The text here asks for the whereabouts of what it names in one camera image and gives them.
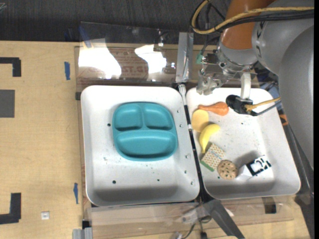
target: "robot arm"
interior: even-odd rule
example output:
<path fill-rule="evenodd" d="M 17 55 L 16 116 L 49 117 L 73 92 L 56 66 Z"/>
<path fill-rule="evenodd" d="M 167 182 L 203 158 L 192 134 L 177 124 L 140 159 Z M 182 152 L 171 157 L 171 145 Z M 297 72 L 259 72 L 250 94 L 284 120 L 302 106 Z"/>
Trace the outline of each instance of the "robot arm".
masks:
<path fill-rule="evenodd" d="M 224 29 L 217 49 L 202 60 L 197 91 L 211 94 L 230 79 L 242 78 L 243 83 L 243 73 L 249 73 L 260 62 L 278 76 L 285 113 L 313 168 L 314 0 L 232 0 L 226 21 L 245 11 L 265 7 L 293 10 L 291 15 L 285 13 L 282 20 L 281 11 L 254 14 L 255 19 L 260 19 L 257 22 L 249 22 L 253 18 L 249 15 L 241 18 L 247 23 Z M 192 27 L 195 32 L 209 32 Z M 250 104 L 252 100 L 234 96 L 229 97 L 228 103 L 236 112 L 245 113 L 242 104 Z"/>

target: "clear plastic sheet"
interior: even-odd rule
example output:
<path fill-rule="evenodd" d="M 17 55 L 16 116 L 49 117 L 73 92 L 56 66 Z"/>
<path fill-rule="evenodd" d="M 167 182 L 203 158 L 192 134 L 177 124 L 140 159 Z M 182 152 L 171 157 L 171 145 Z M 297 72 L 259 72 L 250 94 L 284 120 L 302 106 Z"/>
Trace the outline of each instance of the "clear plastic sheet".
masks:
<path fill-rule="evenodd" d="M 192 33 L 109 24 L 81 23 L 77 87 L 166 85 L 187 82 Z"/>
<path fill-rule="evenodd" d="M 227 212 L 236 225 L 253 225 L 293 219 L 288 197 L 277 197 L 276 213 L 266 214 L 262 199 L 223 201 Z M 93 237 L 102 239 L 168 234 L 163 238 L 185 236 L 194 225 L 194 230 L 206 231 L 218 228 L 209 217 L 209 203 L 178 203 L 159 205 L 135 205 L 88 208 Z"/>

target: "wooden board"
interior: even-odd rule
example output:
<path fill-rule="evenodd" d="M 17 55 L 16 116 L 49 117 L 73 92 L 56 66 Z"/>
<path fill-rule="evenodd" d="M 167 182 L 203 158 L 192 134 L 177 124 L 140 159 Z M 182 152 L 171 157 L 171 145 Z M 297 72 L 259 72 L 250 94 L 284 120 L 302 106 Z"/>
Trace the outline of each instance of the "wooden board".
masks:
<path fill-rule="evenodd" d="M 0 238 L 70 239 L 82 226 L 74 46 L 0 42 L 1 57 L 22 63 L 22 77 L 12 77 L 12 66 L 0 64 L 0 89 L 15 90 L 15 117 L 0 118 L 1 214 L 9 212 L 10 194 L 21 192 L 21 220 L 0 225 Z M 41 219 L 44 211 L 49 220 Z"/>

